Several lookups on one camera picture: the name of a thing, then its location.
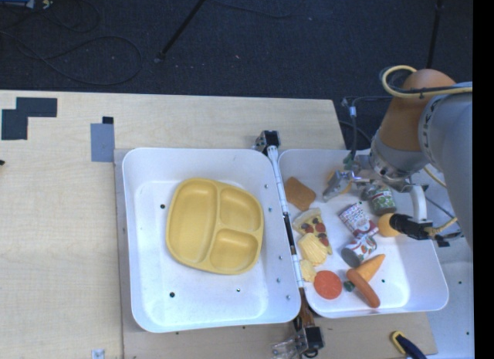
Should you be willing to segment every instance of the white tray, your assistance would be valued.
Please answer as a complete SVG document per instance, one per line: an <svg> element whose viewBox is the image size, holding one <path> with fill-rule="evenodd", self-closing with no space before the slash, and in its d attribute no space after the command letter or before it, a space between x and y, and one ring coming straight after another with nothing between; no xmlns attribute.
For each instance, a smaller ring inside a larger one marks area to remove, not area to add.
<svg viewBox="0 0 494 359"><path fill-rule="evenodd" d="M294 176L316 192L316 200L311 208L319 207L321 217L327 227L328 237L333 247L333 255L316 270L329 269L346 280L345 273L349 266L340 255L341 249L349 243L352 235L338 217L348 205L359 202L357 191L352 188L348 193L339 195L325 202L322 199L327 187L327 177L335 169L343 169L343 160L349 151L332 150L298 150L292 149L281 153L279 167L283 181ZM394 191L397 213L413 215L409 194ZM367 202L361 204L364 211L374 222L379 219L371 213ZM299 213L295 206L289 204L290 218ZM297 241L300 234L293 230ZM319 296L312 283L305 283L307 301L311 308L322 317L341 318L359 317L379 313L407 313L415 311L435 311L448 302L448 286L439 264L431 240L415 240L406 235L385 238L380 234L374 236L377 250L372 256L384 253L386 258L371 280L371 285L381 299L377 309L370 308L357 291L343 292L334 300Z"/></svg>
<svg viewBox="0 0 494 359"><path fill-rule="evenodd" d="M145 330L178 330L282 323L299 312L275 175L254 150L138 148L123 163L132 314ZM254 195L265 217L257 263L239 275L220 275L177 262L167 250L168 206L185 179L203 177Z"/></svg>

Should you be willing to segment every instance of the black tape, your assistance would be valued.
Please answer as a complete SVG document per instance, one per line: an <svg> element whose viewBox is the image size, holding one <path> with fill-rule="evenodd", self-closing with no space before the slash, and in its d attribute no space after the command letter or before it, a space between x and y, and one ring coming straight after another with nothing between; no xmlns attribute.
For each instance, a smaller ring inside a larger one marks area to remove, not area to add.
<svg viewBox="0 0 494 359"><path fill-rule="evenodd" d="M56 98L17 97L16 109L2 110L2 140L27 140L28 117L56 117Z"/></svg>

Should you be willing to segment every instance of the metal bracket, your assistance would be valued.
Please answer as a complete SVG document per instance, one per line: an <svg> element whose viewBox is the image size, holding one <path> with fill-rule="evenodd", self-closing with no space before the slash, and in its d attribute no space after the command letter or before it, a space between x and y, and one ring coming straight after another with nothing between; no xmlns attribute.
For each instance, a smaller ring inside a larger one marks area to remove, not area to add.
<svg viewBox="0 0 494 359"><path fill-rule="evenodd" d="M323 192L323 200L328 202L331 198L338 196L343 191L346 191L348 185L351 185L355 180L353 171L335 170L330 180L327 182L327 188Z"/></svg>
<svg viewBox="0 0 494 359"><path fill-rule="evenodd" d="M285 188L283 187L283 179L278 165L278 147L280 144L281 141L279 140L278 131L264 130L255 140L254 148L265 154L271 161L273 172L276 177L279 201L282 206L286 234L288 235L290 244L290 252L292 254L294 266L298 266L299 261L296 254L295 241L293 239L292 223L289 218ZM293 321L296 334L294 337L291 337L282 343L273 345L272 352L275 354L276 359L291 359L292 357L295 357L295 355L300 356L301 354L304 354L306 357L315 357L317 351L324 347L323 335L320 328L314 323L313 313L310 311L309 304L307 303L303 283L299 284L299 293L301 298L300 311Z"/></svg>

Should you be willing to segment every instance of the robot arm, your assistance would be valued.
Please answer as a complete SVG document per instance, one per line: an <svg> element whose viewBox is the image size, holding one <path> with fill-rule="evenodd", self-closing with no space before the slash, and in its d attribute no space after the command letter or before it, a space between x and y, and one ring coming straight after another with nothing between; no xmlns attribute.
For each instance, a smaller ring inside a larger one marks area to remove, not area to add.
<svg viewBox="0 0 494 359"><path fill-rule="evenodd" d="M400 89L387 84L387 75L407 69L411 74ZM374 135L368 156L356 156L348 181L381 181L399 192L410 192L415 222L423 212L415 207L418 191L409 178L427 164L440 170L462 232L473 249L472 233L472 83L455 83L433 69L408 66L388 69L383 86L394 96ZM325 200L337 195L340 182L328 182ZM391 218L391 227L403 232L403 218Z"/></svg>

